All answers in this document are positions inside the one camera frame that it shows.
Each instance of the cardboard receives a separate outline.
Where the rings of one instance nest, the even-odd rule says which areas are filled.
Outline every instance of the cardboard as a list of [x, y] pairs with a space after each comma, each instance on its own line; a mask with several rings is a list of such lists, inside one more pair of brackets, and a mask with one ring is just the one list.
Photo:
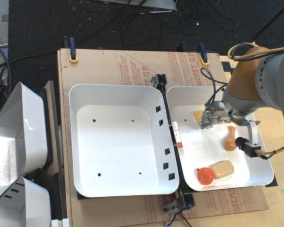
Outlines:
[[[71, 125], [68, 93], [79, 83], [149, 85], [155, 74], [166, 74], [172, 86], [211, 86], [200, 69], [199, 53], [77, 50], [78, 63], [69, 61], [69, 49], [58, 52], [59, 87], [62, 112], [62, 141], [67, 214], [73, 227], [121, 227], [169, 222], [162, 207], [171, 196], [128, 196], [78, 200], [73, 183]], [[226, 81], [218, 54], [208, 54], [207, 68], [214, 78]], [[249, 187], [194, 193], [196, 206], [187, 218], [266, 210], [262, 188]]]

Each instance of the yellow object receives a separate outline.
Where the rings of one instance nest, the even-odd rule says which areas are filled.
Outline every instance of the yellow object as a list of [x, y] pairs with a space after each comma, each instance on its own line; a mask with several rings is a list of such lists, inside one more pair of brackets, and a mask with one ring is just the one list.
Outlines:
[[204, 66], [208, 66], [209, 65], [209, 61], [204, 62], [203, 59], [202, 59], [202, 56], [200, 56], [200, 61], [201, 61], [202, 65], [204, 65]]
[[70, 59], [70, 62], [71, 62], [71, 63], [75, 64], [75, 63], [77, 63], [77, 62], [78, 62], [78, 56], [77, 56], [77, 53], [76, 53], [76, 58], [75, 58], [74, 60], [71, 58], [71, 53], [69, 53], [69, 54], [68, 54], [68, 57], [69, 57], [69, 59]]
[[199, 110], [199, 111], [194, 112], [194, 118], [195, 118], [197, 124], [199, 124], [199, 122], [202, 121], [203, 112], [204, 112], [204, 110]]
[[236, 143], [235, 143], [236, 127], [231, 125], [231, 126], [229, 126], [229, 130], [230, 130], [230, 133], [229, 133], [229, 136], [225, 140], [224, 146], [225, 146], [226, 150], [232, 151], [232, 150], [235, 150], [237, 148]]
[[211, 169], [213, 170], [216, 179], [228, 176], [235, 170], [229, 160], [218, 162], [214, 164]]

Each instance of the black carpet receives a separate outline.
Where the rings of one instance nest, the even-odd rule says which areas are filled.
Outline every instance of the black carpet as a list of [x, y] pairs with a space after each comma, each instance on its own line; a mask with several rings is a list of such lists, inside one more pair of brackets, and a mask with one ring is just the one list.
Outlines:
[[[97, 1], [9, 0], [9, 60], [35, 56], [10, 65], [12, 88], [22, 82], [38, 93], [53, 80], [59, 109], [56, 52], [64, 36], [74, 37], [77, 48], [175, 51], [184, 43], [196, 51], [203, 43], [226, 55], [232, 46], [252, 42], [282, 8], [284, 0], [179, 0], [177, 12], [149, 14], [153, 9]], [[284, 46], [284, 12], [256, 43]], [[0, 109], [5, 101], [0, 94]]]

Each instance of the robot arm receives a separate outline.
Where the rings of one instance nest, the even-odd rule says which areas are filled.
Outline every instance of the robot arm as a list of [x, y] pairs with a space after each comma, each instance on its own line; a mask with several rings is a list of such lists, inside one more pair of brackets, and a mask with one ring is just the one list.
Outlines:
[[255, 46], [239, 61], [228, 85], [223, 90], [221, 101], [214, 101], [203, 112], [202, 129], [216, 123], [234, 122], [249, 129], [249, 144], [257, 143], [257, 124], [246, 116], [261, 107], [281, 110], [284, 116], [284, 50], [268, 53], [265, 57], [252, 56], [270, 51]]

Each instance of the white bin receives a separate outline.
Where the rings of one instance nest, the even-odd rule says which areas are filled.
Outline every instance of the white bin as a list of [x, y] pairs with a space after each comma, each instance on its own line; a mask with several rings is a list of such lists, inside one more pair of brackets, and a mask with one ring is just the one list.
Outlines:
[[74, 183], [85, 197], [170, 194], [179, 177], [160, 91], [75, 85], [69, 93]]
[[49, 227], [48, 191], [20, 177], [0, 197], [0, 227]]
[[[224, 149], [224, 141], [229, 135], [229, 126], [236, 127], [235, 136], [249, 138], [246, 126], [234, 123], [216, 124], [210, 129], [201, 129], [193, 113], [204, 110], [204, 104], [213, 94], [213, 87], [172, 87], [167, 91], [167, 101], [172, 121], [177, 121], [183, 148], [179, 149], [181, 165], [186, 183], [196, 191], [227, 189], [266, 185], [272, 182], [274, 172], [269, 160], [259, 157], [249, 158], [238, 148]], [[221, 100], [219, 92], [215, 100]], [[250, 114], [248, 120], [254, 120]], [[258, 143], [265, 146], [258, 131]], [[234, 173], [215, 179], [210, 185], [201, 185], [197, 179], [197, 169], [210, 167], [219, 161], [229, 160], [234, 165]]]
[[0, 111], [0, 196], [46, 159], [43, 100], [19, 82]]

